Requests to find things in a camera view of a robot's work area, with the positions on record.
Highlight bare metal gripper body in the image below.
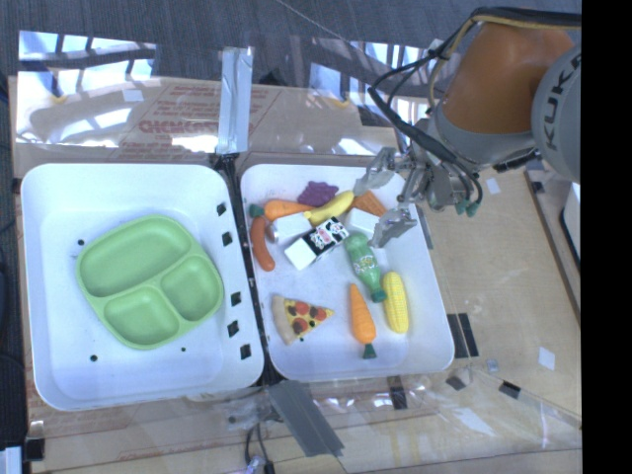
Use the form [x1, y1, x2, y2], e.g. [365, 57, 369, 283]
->
[397, 151, 476, 212]

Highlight white block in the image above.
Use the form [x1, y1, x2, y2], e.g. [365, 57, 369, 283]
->
[345, 207, 382, 237]

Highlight orange wedge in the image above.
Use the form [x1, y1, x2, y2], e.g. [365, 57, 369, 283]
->
[352, 190, 389, 219]

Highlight green bottle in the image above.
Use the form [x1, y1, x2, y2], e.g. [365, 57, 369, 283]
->
[343, 230, 388, 304]

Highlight yellow banana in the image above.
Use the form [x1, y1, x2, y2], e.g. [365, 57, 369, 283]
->
[302, 190, 356, 228]

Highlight purple grapes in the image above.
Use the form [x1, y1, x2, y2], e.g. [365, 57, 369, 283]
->
[296, 180, 340, 208]

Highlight yellow corn cob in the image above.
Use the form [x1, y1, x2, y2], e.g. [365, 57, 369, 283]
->
[381, 270, 411, 336]

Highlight cow print milk carton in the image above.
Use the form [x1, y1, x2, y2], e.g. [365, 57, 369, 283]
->
[283, 215, 351, 272]

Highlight orange carrot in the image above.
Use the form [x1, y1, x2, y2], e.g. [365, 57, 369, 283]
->
[349, 282, 378, 360]
[248, 198, 317, 223]

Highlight white cube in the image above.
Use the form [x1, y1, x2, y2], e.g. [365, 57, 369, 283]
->
[272, 211, 313, 242]

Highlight pizza slice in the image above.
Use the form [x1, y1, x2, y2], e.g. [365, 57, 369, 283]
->
[271, 293, 336, 347]

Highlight orange sausage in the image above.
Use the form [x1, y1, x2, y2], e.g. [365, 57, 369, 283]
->
[249, 214, 277, 274]

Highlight white plastic tray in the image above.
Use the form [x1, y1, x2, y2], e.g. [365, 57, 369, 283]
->
[239, 163, 456, 384]
[19, 162, 266, 413]

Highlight brown cardboard board red print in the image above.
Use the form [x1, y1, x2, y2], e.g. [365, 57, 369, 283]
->
[7, 74, 445, 463]

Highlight green divided plate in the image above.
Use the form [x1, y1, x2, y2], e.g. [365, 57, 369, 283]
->
[75, 213, 226, 352]

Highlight black cylinder on white bracket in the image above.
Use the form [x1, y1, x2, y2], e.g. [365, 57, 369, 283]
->
[491, 147, 543, 174]

